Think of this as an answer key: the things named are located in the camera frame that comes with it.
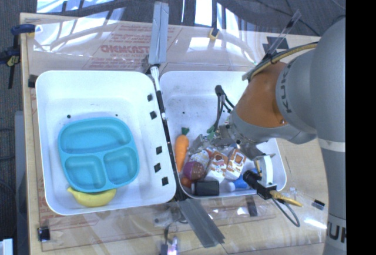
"banana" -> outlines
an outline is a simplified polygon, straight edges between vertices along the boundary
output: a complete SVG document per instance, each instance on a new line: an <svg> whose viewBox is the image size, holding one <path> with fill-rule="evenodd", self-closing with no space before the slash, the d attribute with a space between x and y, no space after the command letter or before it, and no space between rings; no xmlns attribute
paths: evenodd
<svg viewBox="0 0 376 255"><path fill-rule="evenodd" d="M109 189L103 192L95 192L95 193L86 193L86 192L79 192L70 186L67 189L68 192L72 193L75 197L76 201L84 205L85 207L100 207L106 205L110 202L113 197L115 197L116 189Z"/></svg>

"orange carrot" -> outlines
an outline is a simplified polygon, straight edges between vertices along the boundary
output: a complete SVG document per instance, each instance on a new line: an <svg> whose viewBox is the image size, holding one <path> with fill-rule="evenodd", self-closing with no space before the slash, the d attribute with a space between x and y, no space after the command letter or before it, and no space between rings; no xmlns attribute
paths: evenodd
<svg viewBox="0 0 376 255"><path fill-rule="evenodd" d="M182 127L182 134L179 135L175 141L175 162L178 172L182 170L187 155L189 139L186 135L188 132L189 129L187 127Z"/></svg>

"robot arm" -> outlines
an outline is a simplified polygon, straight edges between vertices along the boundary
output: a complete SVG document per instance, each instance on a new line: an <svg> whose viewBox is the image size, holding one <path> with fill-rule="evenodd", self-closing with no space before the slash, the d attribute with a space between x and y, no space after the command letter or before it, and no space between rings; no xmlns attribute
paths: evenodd
<svg viewBox="0 0 376 255"><path fill-rule="evenodd" d="M345 19L317 46L256 74L230 115L228 133L251 160L273 137L301 144L318 139L328 182L325 255L347 254L345 189Z"/></svg>

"blue plate compartment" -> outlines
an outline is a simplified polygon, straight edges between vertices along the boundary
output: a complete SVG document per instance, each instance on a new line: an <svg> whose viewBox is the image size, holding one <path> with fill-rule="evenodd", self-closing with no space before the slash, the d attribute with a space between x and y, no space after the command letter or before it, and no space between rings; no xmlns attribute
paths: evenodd
<svg viewBox="0 0 376 255"><path fill-rule="evenodd" d="M69 184L81 192L101 192L134 181L139 156L133 135L117 118L68 123L59 132L58 149Z"/></svg>

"wooden table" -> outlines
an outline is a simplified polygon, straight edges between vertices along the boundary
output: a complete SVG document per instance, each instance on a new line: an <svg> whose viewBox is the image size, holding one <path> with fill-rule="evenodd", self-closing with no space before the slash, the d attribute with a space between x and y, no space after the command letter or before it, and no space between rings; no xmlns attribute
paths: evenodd
<svg viewBox="0 0 376 255"><path fill-rule="evenodd" d="M21 14L20 24L27 22L38 24L41 19L43 20L43 17L40 14ZM46 22L57 22L68 21L71 18L46 16L45 19ZM177 28L172 32L172 39L174 41L176 41L176 37L179 37L180 40L189 39L192 36L200 36L200 34L195 28ZM262 40L262 36L262 33L256 33L252 37L256 41L257 39ZM78 226L80 222L89 223L87 219L74 222L70 219L70 226L62 227L61 225L67 221L67 218L53 217L53 212L49 212L48 206L43 203L43 193L41 194L43 177L41 177L41 154L35 114L35 89L29 87L29 77L31 65L34 75L43 72L43 64L48 65L47 68L53 69L53 55L47 63L42 60L42 56L35 55L31 58L31 54L35 50L28 44L28 38L32 38L32 35L25 33L21 35L30 254L159 254L160 245L164 242L163 228L156 229L151 223L153 215L156 210L159 210L159 207L130 211L131 217L127 221L132 224L132 227L135 227L134 233L132 234L131 229L127 230L128 232L124 236L103 239L101 235L106 232L106 229L98 230L94 227ZM308 36L289 36L287 39L291 46L317 41L317 38ZM176 51L173 49L174 47L175 44L172 44L169 51ZM216 224L225 236L225 243L205 249L189 226L174 225L170 229L170 237L176 235L179 239L181 254L309 255L322 253L327 211L326 209L318 210L311 205L314 199L325 204L328 203L327 182L318 142L313 140L304 145L294 145L277 139L277 143L287 173L287 184L282 192L295 193L299 201L304 203L302 208L294 207L300 217L301 227L297 228L292 225L270 200L268 202L258 196L253 198L256 207L261 212L261 217L258 219L251 219L249 216L245 217L239 213L239 208L246 204L245 197L204 201L205 209L213 210L213 212L218 212L219 209L220 212L226 212L223 217L216 218ZM324 227L313 226L312 222L321 222ZM43 226L41 223L47 224L52 229L49 241L40 242L38 240L37 229ZM87 244L86 240L80 241L81 236L90 236L96 239L90 240L90 244Z"/></svg>

